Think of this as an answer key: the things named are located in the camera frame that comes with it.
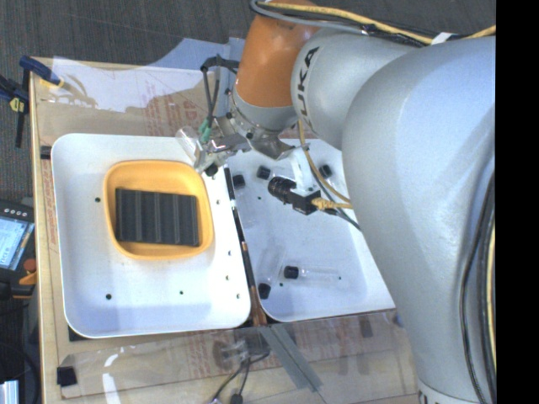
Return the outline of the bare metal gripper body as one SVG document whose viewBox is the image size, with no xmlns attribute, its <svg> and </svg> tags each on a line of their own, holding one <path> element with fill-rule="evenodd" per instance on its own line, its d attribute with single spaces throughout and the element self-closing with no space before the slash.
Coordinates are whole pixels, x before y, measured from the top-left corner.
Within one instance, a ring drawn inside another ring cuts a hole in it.
<svg viewBox="0 0 539 404">
<path fill-rule="evenodd" d="M 279 133 L 246 120 L 241 113 L 227 112 L 217 117 L 209 140 L 226 139 L 234 143 L 237 152 L 254 150 L 273 160 L 287 158 L 296 148 L 279 139 Z"/>
</svg>

